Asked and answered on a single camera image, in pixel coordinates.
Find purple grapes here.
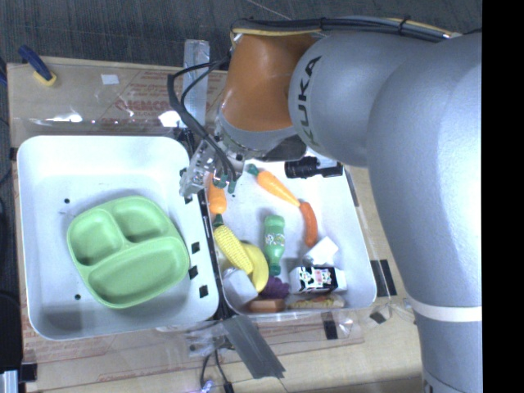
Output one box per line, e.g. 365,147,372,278
260,275,291,300

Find long orange carrot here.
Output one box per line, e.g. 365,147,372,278
245,163,301,209

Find pizza slice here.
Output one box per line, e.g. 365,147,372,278
286,293,346,311

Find yellow corn cob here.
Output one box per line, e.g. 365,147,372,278
212,224,255,276

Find short orange carrot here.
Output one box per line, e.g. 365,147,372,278
207,172,228,227

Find brown biscuit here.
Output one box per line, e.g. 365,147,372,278
248,297,287,314

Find yellow banana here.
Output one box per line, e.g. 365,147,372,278
240,240,270,294

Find cow print milk carton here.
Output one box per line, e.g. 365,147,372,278
287,264,348,296

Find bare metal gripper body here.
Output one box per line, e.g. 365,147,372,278
188,133,269,182

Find orange sausage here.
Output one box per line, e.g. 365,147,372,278
298,201,319,249

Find white rounded block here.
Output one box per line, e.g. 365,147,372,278
222,268,260,307

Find black cylinder on white bracket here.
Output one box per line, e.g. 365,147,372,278
284,156,344,180

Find white plastic tray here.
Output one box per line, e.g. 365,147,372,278
203,157,378,317
16,134,221,341

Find green divided plate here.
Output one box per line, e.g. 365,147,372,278
65,195,192,310

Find green plastic bottle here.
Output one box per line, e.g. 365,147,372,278
262,214,287,278

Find white cube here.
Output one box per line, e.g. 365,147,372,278
304,236,341,268

